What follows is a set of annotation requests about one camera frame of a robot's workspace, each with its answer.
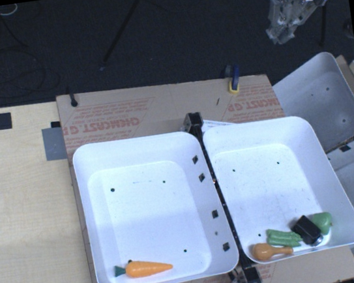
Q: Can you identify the white paper sheet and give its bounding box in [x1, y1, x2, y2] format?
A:
[200, 114, 238, 132]

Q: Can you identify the black rectangular box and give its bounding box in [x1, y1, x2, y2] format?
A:
[289, 213, 325, 250]

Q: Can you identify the brown cardboard board red print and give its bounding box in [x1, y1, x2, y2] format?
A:
[54, 54, 354, 283]

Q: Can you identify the orange gourd-shaped toy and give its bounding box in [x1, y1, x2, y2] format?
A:
[251, 238, 295, 263]

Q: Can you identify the green bell pepper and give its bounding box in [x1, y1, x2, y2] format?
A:
[309, 210, 336, 238]

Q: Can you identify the green bean bunch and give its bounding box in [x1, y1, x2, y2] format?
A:
[264, 224, 304, 252]

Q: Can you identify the thin black rod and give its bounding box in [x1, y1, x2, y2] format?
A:
[193, 119, 254, 275]

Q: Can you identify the black block with thin wires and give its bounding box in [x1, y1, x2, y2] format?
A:
[181, 110, 204, 134]
[240, 264, 263, 283]

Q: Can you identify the orange carrot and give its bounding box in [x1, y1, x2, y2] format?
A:
[113, 253, 175, 282]

